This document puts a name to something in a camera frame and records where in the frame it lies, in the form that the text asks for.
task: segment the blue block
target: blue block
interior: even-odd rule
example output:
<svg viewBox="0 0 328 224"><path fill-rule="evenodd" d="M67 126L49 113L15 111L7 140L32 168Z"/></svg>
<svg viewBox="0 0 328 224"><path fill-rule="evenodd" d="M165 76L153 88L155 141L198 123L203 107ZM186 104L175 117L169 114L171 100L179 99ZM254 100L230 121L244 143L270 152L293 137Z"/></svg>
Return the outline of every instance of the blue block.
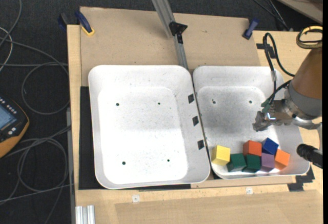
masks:
<svg viewBox="0 0 328 224"><path fill-rule="evenodd" d="M267 138L262 142L262 152L266 154L275 155L277 152L279 144L272 141L270 138Z"/></svg>

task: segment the orange block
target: orange block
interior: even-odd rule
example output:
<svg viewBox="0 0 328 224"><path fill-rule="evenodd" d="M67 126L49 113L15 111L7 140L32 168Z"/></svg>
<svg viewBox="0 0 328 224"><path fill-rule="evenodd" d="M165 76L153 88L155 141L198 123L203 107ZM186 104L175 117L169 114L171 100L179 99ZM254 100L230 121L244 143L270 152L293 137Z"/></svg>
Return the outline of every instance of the orange block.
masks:
<svg viewBox="0 0 328 224"><path fill-rule="evenodd" d="M275 156L275 168L281 170L287 167L290 157L291 155L289 153L284 152L281 149L277 149L277 153Z"/></svg>
<svg viewBox="0 0 328 224"><path fill-rule="evenodd" d="M242 146L242 153L244 156L246 156L246 155L261 156L262 155L262 143L248 140Z"/></svg>

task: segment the colored block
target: colored block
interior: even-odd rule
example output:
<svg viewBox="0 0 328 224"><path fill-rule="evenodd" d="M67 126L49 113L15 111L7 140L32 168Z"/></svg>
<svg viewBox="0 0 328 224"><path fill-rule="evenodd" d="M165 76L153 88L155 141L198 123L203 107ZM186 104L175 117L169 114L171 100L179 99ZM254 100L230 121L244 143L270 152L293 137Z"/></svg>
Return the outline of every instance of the colored block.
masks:
<svg viewBox="0 0 328 224"><path fill-rule="evenodd" d="M226 165L230 161L230 148L217 145L212 150L211 160L214 164Z"/></svg>
<svg viewBox="0 0 328 224"><path fill-rule="evenodd" d="M244 156L246 156L246 155L261 156L262 155L262 143L248 140L242 146L242 153L244 154Z"/></svg>
<svg viewBox="0 0 328 224"><path fill-rule="evenodd" d="M262 152L266 154L275 155L279 144L275 143L270 138L267 138L262 142Z"/></svg>
<svg viewBox="0 0 328 224"><path fill-rule="evenodd" d="M245 167L246 161L242 153L230 155L230 162L227 164L229 172L242 171Z"/></svg>
<svg viewBox="0 0 328 224"><path fill-rule="evenodd" d="M242 170L243 172L256 173L261 169L261 158L256 155L246 155L247 166Z"/></svg>
<svg viewBox="0 0 328 224"><path fill-rule="evenodd" d="M261 156L261 171L269 172L275 168L275 156L262 153Z"/></svg>
<svg viewBox="0 0 328 224"><path fill-rule="evenodd" d="M287 167L290 157L289 153L278 149L275 155L275 168L281 170Z"/></svg>

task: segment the black floor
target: black floor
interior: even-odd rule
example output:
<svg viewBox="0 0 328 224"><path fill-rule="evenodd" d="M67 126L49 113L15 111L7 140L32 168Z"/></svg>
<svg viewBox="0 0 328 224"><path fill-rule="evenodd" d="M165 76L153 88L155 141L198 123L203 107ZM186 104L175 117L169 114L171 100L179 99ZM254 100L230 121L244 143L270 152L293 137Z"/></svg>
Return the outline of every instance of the black floor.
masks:
<svg viewBox="0 0 328 224"><path fill-rule="evenodd" d="M313 24L313 21L292 9L273 1L281 13L285 25L271 14L268 0L257 0L271 13L262 9L253 0L169 0L173 12L244 17L260 19L258 30L284 30L286 27L298 31ZM74 11L79 6L154 10L151 0L22 0L23 10L19 21L11 32L20 42L51 54L59 62L67 63L66 34L59 28L57 18L64 12L70 23L76 23ZM9 30L19 12L18 0L0 0L0 27ZM0 37L5 32L0 30ZM7 58L9 45L0 47L0 63ZM52 62L40 53L22 46L14 46L9 64L42 64ZM39 112L52 112L64 107L69 100L68 79L60 67L42 67L26 80L22 98L22 83L31 67L4 67L0 72L0 92L10 96L28 114L31 125L23 139L47 137L66 126L65 109L54 115L41 115L32 111L27 104ZM56 137L67 149L66 134ZM0 159L0 205L9 197L17 183L17 163L21 153ZM50 143L39 145L29 152L21 176L25 183L38 190L55 187L61 182L65 161L60 149ZM45 223L59 191L31 194L22 183L12 198L0 206L0 223ZM48 223L70 223L69 189L61 194Z"/></svg>

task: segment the device screen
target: device screen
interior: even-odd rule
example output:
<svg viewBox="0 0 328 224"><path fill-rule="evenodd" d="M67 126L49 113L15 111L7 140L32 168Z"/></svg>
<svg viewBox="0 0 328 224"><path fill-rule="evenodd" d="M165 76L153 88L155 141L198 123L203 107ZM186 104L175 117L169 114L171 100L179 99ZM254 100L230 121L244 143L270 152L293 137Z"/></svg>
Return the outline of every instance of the device screen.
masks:
<svg viewBox="0 0 328 224"><path fill-rule="evenodd" d="M0 129L16 121L16 118L6 109L0 106Z"/></svg>

